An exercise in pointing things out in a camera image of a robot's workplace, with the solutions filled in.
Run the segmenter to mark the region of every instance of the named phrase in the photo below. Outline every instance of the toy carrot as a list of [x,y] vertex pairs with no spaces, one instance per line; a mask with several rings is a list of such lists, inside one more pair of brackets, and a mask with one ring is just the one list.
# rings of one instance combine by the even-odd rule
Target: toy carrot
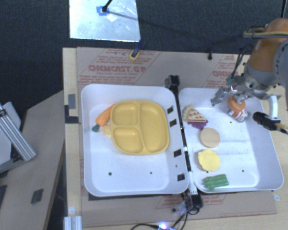
[[111,110],[113,106],[114,104],[109,106],[105,111],[103,111],[101,114],[98,115],[98,117],[95,120],[96,125],[92,128],[94,132],[97,132],[100,126],[104,126],[107,124],[107,122],[111,117]]

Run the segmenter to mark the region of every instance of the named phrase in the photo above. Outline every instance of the tan disc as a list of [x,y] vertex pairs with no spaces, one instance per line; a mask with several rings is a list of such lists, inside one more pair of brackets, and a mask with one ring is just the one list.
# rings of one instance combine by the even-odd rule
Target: tan disc
[[219,156],[215,151],[205,149],[197,155],[198,161],[205,171],[215,171],[221,165]]
[[204,128],[200,133],[200,141],[205,147],[214,148],[220,142],[220,135],[213,128]]

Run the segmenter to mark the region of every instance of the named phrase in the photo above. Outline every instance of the white tray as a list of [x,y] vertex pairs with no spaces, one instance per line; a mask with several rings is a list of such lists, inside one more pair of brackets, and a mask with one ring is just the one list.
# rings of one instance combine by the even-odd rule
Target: white tray
[[[173,93],[164,87],[91,84],[82,90],[84,184],[95,196],[179,194],[189,185],[178,112]],[[112,139],[92,127],[96,117],[113,103],[148,100],[167,114],[169,147],[156,155],[128,155],[115,148]]]
[[[270,132],[253,121],[254,112],[263,112],[260,100],[246,100],[249,117],[238,123],[227,114],[227,101],[212,107],[210,99],[216,89],[186,88],[179,93],[180,108],[192,104],[208,120],[206,127],[220,134],[220,143],[212,148],[220,157],[221,165],[207,173],[198,163],[198,152],[207,149],[199,141],[200,130],[184,122],[184,131],[190,155],[193,181],[206,193],[275,190],[283,185],[279,165]],[[209,190],[202,180],[207,176],[226,174],[229,185]]]

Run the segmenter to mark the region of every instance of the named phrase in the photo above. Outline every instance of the silver metal sheet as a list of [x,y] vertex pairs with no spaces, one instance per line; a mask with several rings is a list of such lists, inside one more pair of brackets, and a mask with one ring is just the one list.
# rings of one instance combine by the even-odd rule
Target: silver metal sheet
[[70,37],[138,42],[140,29],[135,0],[113,0],[109,12],[101,12],[108,0],[69,0]]

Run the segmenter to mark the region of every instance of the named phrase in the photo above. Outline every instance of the yellow plate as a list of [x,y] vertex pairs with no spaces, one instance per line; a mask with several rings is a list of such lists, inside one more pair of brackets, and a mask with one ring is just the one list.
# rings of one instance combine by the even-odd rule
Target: yellow plate
[[128,154],[157,154],[169,144],[164,110],[150,101],[116,103],[111,111],[111,131],[115,147]]

